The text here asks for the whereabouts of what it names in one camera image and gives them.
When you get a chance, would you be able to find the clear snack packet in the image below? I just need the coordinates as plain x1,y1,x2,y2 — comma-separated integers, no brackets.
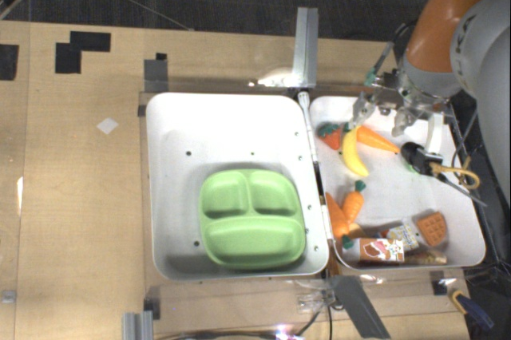
403,249,449,266

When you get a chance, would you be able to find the yellow banana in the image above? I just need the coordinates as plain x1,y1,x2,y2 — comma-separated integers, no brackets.
341,125,370,178

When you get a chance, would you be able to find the green divided plate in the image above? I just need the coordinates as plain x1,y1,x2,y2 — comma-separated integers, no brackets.
198,168,308,271

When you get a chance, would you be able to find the red strawberry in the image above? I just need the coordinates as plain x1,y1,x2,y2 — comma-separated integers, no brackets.
317,122,344,151

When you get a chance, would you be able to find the white plastic tray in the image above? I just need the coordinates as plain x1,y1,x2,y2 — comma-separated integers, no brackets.
308,94,488,272
145,92,331,282

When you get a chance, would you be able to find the small white and blue carton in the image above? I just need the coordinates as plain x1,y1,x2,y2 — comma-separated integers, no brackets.
385,223,421,252

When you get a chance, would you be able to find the orange carrot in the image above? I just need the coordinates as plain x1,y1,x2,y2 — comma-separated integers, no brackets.
324,192,356,251
343,122,402,155
342,180,368,226

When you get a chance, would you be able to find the brown and white carton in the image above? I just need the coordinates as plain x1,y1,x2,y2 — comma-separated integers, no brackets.
358,237,406,264

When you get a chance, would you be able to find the brown waffle biscuit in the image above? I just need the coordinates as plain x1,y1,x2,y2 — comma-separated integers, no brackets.
415,211,448,248

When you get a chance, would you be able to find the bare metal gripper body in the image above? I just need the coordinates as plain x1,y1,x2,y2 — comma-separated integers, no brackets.
365,69,450,119

